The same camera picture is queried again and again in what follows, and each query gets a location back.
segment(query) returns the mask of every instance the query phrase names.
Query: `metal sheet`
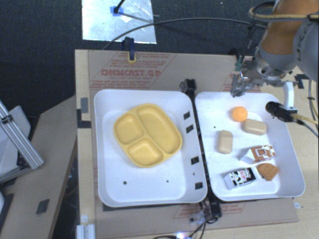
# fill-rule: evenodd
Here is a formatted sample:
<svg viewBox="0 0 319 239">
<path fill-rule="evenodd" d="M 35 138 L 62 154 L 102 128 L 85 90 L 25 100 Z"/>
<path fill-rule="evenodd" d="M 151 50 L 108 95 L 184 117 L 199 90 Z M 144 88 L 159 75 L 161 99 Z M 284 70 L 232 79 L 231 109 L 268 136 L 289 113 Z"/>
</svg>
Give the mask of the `metal sheet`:
<svg viewBox="0 0 319 239">
<path fill-rule="evenodd" d="M 84 40 L 110 41 L 132 28 L 153 22 L 151 0 L 125 0 L 121 6 L 125 15 L 114 15 L 112 7 L 120 1 L 82 0 Z M 154 26 L 139 29 L 128 36 L 135 42 L 156 44 Z"/>
</svg>

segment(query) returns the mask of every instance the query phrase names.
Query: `metal clamp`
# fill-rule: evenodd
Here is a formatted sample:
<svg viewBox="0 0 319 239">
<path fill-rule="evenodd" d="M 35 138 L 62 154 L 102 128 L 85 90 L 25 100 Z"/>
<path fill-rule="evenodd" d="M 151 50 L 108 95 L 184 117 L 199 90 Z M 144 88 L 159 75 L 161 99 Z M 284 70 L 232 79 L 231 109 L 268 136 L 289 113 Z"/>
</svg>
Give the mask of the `metal clamp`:
<svg viewBox="0 0 319 239">
<path fill-rule="evenodd" d="M 134 64 L 136 62 L 134 38 L 125 37 L 122 41 L 121 50 L 128 51 L 128 62 L 130 64 Z"/>
<path fill-rule="evenodd" d="M 95 239 L 95 225 L 77 225 L 76 227 L 77 239 Z"/>
<path fill-rule="evenodd" d="M 4 118 L 1 118 L 0 123 L 7 124 L 7 123 L 9 123 L 12 120 L 13 120 L 13 117 L 12 117 L 12 115 L 9 114 L 8 116 L 5 116 Z"/>
</svg>

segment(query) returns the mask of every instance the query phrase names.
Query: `yellow divided plate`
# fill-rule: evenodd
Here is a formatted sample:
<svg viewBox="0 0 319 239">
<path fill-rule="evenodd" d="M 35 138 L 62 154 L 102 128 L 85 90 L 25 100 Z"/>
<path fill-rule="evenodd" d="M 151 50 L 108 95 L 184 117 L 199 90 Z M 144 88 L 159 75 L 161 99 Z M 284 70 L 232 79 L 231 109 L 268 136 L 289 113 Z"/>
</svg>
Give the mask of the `yellow divided plate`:
<svg viewBox="0 0 319 239">
<path fill-rule="evenodd" d="M 113 132 L 122 150 L 139 167 L 153 167 L 164 162 L 182 145 L 177 127 L 153 104 L 137 106 L 120 116 Z"/>
</svg>

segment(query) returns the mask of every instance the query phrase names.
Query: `cookie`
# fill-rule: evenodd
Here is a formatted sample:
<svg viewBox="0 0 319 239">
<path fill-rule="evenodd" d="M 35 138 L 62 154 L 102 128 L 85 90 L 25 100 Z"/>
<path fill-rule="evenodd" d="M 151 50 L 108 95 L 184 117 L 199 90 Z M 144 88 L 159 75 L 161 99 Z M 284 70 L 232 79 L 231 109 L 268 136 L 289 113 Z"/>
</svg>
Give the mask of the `cookie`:
<svg viewBox="0 0 319 239">
<path fill-rule="evenodd" d="M 269 163 L 257 166 L 257 170 L 267 181 L 271 181 L 279 172 L 276 166 Z"/>
</svg>

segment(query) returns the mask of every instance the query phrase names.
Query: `orange ball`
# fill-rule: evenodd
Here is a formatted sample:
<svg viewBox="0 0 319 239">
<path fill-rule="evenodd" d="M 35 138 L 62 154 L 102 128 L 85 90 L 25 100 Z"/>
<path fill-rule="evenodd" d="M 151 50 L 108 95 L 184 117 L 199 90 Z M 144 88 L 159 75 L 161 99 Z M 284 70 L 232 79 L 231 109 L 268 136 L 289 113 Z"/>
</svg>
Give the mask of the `orange ball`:
<svg viewBox="0 0 319 239">
<path fill-rule="evenodd" d="M 238 106 L 233 109 L 232 116 L 235 121 L 243 122 L 246 120 L 248 112 L 244 107 Z"/>
</svg>

